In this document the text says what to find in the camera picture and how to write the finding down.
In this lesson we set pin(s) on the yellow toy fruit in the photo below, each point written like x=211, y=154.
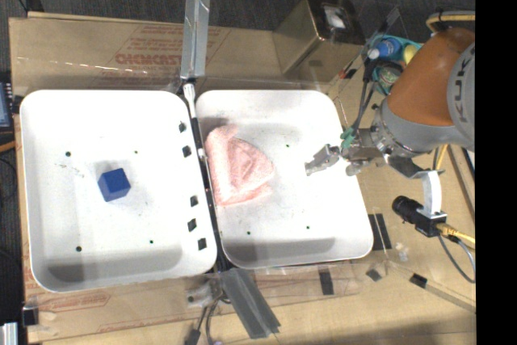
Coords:
x=409, y=54

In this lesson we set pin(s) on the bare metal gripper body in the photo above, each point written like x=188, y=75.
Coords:
x=365, y=151

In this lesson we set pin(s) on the green patterned can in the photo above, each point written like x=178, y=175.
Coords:
x=388, y=76

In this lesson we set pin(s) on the blue bottle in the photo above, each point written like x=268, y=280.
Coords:
x=387, y=47

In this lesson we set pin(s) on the black cylinder on white bracket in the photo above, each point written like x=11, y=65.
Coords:
x=416, y=214

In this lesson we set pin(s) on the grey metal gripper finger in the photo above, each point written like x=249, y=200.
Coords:
x=321, y=161
x=356, y=168

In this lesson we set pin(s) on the brown cardboard board red print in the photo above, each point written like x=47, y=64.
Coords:
x=101, y=52

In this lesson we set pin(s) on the pink folded cloth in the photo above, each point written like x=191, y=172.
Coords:
x=238, y=165

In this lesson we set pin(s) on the teal divided plate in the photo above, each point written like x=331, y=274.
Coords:
x=379, y=70

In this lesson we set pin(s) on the white plastic tray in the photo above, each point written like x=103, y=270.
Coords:
x=121, y=246
x=299, y=198

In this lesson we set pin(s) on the blue cube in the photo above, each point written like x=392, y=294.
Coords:
x=114, y=185

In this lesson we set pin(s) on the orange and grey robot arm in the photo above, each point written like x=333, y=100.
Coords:
x=424, y=93

